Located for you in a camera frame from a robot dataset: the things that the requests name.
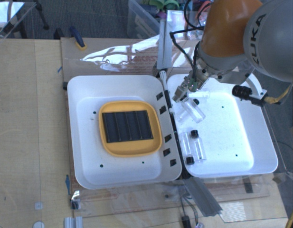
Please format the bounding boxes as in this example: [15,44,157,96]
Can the black cylinder on white bracket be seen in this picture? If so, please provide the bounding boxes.
[231,73,268,107]

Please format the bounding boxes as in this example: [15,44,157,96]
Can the clear plastic bottle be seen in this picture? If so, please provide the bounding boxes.
[187,90,210,100]

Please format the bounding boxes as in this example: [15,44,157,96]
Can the clear plastic storage bin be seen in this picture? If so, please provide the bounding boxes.
[126,0,235,39]

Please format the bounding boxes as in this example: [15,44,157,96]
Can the clear bottle with black cap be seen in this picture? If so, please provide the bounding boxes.
[190,129,207,163]
[181,98,207,124]
[180,132,196,165]

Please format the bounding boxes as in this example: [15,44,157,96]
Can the white plastic tray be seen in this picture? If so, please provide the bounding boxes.
[166,73,279,179]
[66,74,183,190]

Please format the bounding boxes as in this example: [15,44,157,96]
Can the yellow square plate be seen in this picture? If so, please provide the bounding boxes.
[98,100,163,158]

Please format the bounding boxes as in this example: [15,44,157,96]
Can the black ribbed rack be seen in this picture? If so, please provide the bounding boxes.
[102,110,154,143]

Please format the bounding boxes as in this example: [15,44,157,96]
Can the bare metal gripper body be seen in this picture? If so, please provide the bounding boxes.
[182,66,210,92]

